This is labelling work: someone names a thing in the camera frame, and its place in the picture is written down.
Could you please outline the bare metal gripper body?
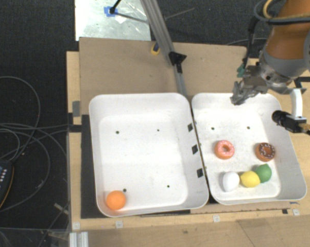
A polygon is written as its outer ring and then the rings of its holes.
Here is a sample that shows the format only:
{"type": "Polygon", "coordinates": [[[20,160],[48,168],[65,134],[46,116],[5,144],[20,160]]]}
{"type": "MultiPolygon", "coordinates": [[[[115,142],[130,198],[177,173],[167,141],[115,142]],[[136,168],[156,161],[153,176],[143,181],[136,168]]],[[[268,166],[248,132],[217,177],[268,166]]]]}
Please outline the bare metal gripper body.
{"type": "Polygon", "coordinates": [[[241,81],[241,92],[245,95],[266,94],[272,90],[279,94],[290,94],[293,88],[288,86],[292,78],[279,74],[269,65],[248,65],[241,81]]]}

